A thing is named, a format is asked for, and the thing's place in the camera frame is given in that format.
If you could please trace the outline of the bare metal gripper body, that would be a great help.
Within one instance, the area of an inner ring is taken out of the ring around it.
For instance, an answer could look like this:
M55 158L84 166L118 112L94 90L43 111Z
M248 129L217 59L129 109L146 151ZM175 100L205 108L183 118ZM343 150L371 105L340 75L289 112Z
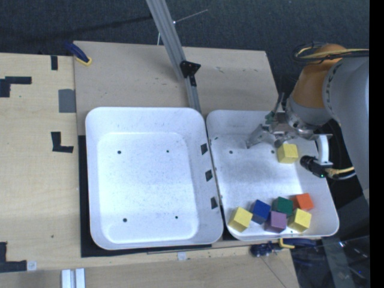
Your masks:
M293 111L271 111L265 116L263 131L272 134L279 140L290 140L297 137L316 140L317 126L305 122Z

